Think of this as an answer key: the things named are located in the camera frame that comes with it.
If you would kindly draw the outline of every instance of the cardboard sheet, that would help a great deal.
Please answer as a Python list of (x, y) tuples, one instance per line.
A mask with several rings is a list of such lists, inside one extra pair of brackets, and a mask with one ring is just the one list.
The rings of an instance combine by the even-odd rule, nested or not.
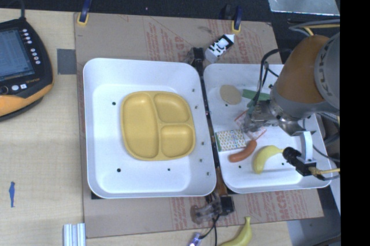
[[(84, 222), (87, 238), (166, 232), (209, 227), (192, 222), (190, 208), (206, 204), (204, 197), (99, 199), (87, 183), (86, 140), (82, 70), (96, 57), (152, 61), (183, 61), (192, 47), (207, 48), (223, 34), (231, 33), (232, 21), (170, 17), (89, 15), (86, 26), (76, 24), (77, 88), (82, 154)], [(259, 64), (263, 55), (277, 48), (268, 23), (243, 21), (235, 44), (220, 63)], [(280, 56), (268, 59), (280, 64)], [(235, 212), (221, 217), (218, 226), (287, 221), (323, 216), (316, 189), (232, 195)]]

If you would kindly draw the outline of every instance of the table surface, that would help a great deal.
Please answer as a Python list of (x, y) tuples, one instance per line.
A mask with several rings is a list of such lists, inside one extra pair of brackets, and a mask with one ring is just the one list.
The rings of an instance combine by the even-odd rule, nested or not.
[[(57, 73), (57, 49), (75, 49), (73, 12), (26, 10), (25, 16), (48, 49), (55, 82), (39, 105), (0, 122), (0, 245), (63, 245), (63, 225), (84, 222), (76, 75)], [(0, 22), (18, 17), (17, 9), (0, 9)], [(218, 245), (234, 238), (240, 228), (218, 227)], [(250, 246), (292, 245), (286, 222), (251, 228)], [(194, 232), (89, 238), (86, 245), (187, 245)], [(214, 232), (202, 241), (207, 245), (214, 245)]]

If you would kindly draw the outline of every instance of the sausage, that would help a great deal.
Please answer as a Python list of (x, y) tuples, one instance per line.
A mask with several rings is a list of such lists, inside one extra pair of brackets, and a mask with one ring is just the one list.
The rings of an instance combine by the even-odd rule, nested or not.
[(232, 155), (229, 155), (229, 161), (231, 163), (236, 163), (238, 161), (246, 159), (247, 157), (249, 157), (252, 154), (252, 152), (254, 152), (256, 147), (257, 147), (257, 141), (256, 140), (249, 141), (247, 147), (245, 147), (242, 151), (240, 151), (238, 153), (233, 153)]

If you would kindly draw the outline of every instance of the divided yellow plate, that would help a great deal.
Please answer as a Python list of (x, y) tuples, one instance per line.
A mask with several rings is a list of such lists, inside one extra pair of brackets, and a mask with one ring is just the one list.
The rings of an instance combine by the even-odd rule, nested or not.
[(141, 160), (172, 160), (195, 147), (188, 103), (167, 91), (137, 91), (123, 99), (121, 130), (127, 151)]

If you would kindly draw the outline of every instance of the toy banana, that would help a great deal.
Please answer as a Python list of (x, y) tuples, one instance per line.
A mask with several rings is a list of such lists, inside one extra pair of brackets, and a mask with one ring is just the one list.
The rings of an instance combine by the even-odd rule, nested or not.
[(256, 154), (254, 160), (253, 160), (253, 170), (257, 174), (262, 173), (266, 161), (278, 153), (283, 153), (284, 149), (280, 149), (274, 145), (268, 145), (263, 148), (261, 148), (258, 153)]
[(252, 229), (250, 227), (250, 217), (248, 216), (245, 218), (245, 224), (237, 237), (223, 243), (221, 246), (246, 246), (251, 239)]

